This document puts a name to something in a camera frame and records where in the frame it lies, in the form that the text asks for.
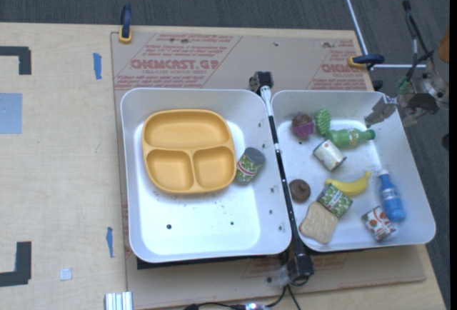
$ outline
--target banana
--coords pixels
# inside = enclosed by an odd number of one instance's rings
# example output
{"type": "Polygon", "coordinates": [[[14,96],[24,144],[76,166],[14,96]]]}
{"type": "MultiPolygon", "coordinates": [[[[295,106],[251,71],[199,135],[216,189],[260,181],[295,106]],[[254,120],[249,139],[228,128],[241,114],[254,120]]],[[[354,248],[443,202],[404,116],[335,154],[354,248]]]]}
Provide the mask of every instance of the banana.
{"type": "Polygon", "coordinates": [[[366,171],[363,176],[355,181],[338,181],[336,179],[326,179],[325,185],[331,184],[335,188],[342,191],[347,196],[355,196],[366,190],[368,186],[368,178],[370,178],[371,172],[366,171]]]}

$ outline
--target orange plate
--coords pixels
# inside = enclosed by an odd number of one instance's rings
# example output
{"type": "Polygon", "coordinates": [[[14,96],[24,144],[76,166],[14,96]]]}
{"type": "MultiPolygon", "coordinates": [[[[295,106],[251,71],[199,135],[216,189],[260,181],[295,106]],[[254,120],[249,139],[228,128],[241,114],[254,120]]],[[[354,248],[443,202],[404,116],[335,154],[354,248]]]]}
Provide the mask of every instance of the orange plate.
{"type": "Polygon", "coordinates": [[[230,128],[213,111],[156,112],[144,122],[141,140],[149,178],[163,191],[217,191],[235,178],[236,154],[230,128]]]}

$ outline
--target wooden table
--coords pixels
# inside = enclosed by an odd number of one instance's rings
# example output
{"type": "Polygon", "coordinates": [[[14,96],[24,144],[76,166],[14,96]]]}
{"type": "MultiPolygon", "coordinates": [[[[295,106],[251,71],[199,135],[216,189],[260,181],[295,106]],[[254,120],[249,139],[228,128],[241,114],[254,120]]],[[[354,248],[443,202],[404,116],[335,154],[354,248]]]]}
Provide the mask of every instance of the wooden table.
{"type": "MultiPolygon", "coordinates": [[[[117,31],[111,25],[0,24],[0,46],[29,47],[32,60],[31,75],[19,75],[17,56],[0,56],[0,96],[22,94],[21,133],[0,134],[0,272],[14,271],[17,242],[32,243],[28,284],[0,287],[5,309],[102,309],[106,293],[127,289],[111,68],[110,34],[117,31]],[[94,74],[94,53],[101,56],[102,79],[94,74]],[[71,280],[61,280],[62,269],[72,270],[71,280]]],[[[341,36],[279,29],[211,32],[341,36]]],[[[300,294],[298,302],[303,309],[444,309],[425,246],[418,252],[425,281],[300,294]]],[[[278,305],[293,307],[290,296],[278,305]]]]}

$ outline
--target green bottle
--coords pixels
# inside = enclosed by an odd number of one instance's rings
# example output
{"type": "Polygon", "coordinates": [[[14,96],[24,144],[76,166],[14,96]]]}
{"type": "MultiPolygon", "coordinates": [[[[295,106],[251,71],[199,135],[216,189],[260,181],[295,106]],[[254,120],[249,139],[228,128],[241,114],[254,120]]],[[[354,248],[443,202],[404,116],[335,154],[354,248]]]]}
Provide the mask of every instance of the green bottle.
{"type": "Polygon", "coordinates": [[[365,140],[373,140],[376,137],[372,129],[360,131],[358,129],[329,130],[325,134],[326,139],[331,140],[337,147],[355,146],[365,140]]]}

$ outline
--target blue square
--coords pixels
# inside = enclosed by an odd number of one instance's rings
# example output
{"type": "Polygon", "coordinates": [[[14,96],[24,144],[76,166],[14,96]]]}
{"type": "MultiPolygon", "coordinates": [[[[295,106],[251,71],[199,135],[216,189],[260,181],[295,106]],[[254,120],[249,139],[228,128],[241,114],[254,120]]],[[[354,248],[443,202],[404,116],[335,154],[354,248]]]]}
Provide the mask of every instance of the blue square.
{"type": "Polygon", "coordinates": [[[0,134],[22,134],[22,94],[0,93],[0,134]]]}

